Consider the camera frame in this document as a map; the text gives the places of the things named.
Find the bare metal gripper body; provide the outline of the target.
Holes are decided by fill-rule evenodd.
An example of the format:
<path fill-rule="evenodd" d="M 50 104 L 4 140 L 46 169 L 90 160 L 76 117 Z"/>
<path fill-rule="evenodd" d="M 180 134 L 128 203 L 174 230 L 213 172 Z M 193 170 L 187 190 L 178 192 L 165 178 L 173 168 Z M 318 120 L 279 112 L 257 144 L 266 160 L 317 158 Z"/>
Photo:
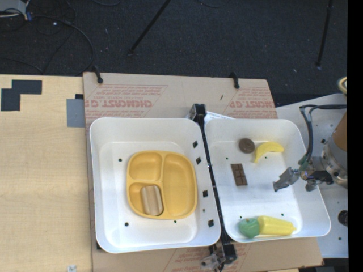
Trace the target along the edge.
<path fill-rule="evenodd" d="M 347 169 L 328 156 L 313 156 L 310 160 L 304 156 L 300 160 L 300 177 L 305 181 L 316 179 L 318 185 L 322 183 L 337 184 L 348 188 Z"/>

